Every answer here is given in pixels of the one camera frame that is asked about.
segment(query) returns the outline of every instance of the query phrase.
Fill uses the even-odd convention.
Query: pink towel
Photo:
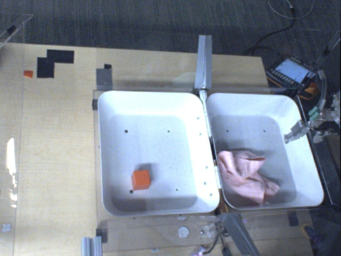
[[[266,158],[249,151],[222,151],[218,165],[223,181],[237,194],[263,205],[279,190],[279,186],[257,171]]]

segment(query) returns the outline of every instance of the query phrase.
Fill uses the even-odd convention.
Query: wooden table
[[[92,94],[96,69],[111,64],[114,82],[171,82],[183,73],[196,71],[196,54],[24,45],[20,180],[14,255],[80,255],[82,237],[94,237],[96,179]],[[54,79],[36,78],[37,57],[47,49],[73,50],[74,64],[56,63]],[[213,84],[267,87],[260,58],[213,55]],[[301,213],[300,222],[310,221]],[[273,214],[279,221],[281,214]],[[254,222],[251,236],[262,255],[312,255],[299,227],[289,228],[287,219],[273,228],[269,220]],[[231,251],[237,249],[229,240]],[[188,255],[191,247],[112,252],[105,255]],[[221,255],[217,245],[211,255]]]

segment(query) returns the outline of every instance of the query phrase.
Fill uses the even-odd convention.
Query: cloth
[[[257,172],[265,161],[265,157],[249,151],[222,151],[218,154],[222,180],[240,196],[260,205],[279,190],[276,183]]]

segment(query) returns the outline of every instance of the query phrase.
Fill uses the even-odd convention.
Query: screen
[[[309,69],[290,59],[286,59],[284,62],[282,62],[276,67],[276,70],[281,72],[283,75],[286,75],[288,78],[293,79],[297,83],[301,83],[309,72]]]

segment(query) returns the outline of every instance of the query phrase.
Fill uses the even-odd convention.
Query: white cable
[[[299,19],[303,19],[303,18],[307,17],[307,16],[312,12],[312,10],[313,10],[313,8],[314,8],[314,5],[315,5],[315,0],[313,0],[313,3],[312,3],[312,5],[311,5],[311,8],[310,8],[310,10],[308,11],[308,13],[307,13],[306,15],[304,15],[304,16],[302,16],[302,17],[290,17],[290,16],[285,16],[285,15],[279,13],[278,11],[276,11],[276,10],[272,7],[270,1],[271,1],[271,0],[268,0],[267,3],[269,4],[269,7],[271,8],[271,10],[272,10],[274,13],[278,14],[279,16],[282,16],[283,18],[292,19],[292,20],[293,20],[293,19],[299,20]],[[289,2],[289,0],[284,0],[284,1],[286,1],[286,2],[290,5],[290,8],[293,8],[293,5],[291,5],[291,3]]]

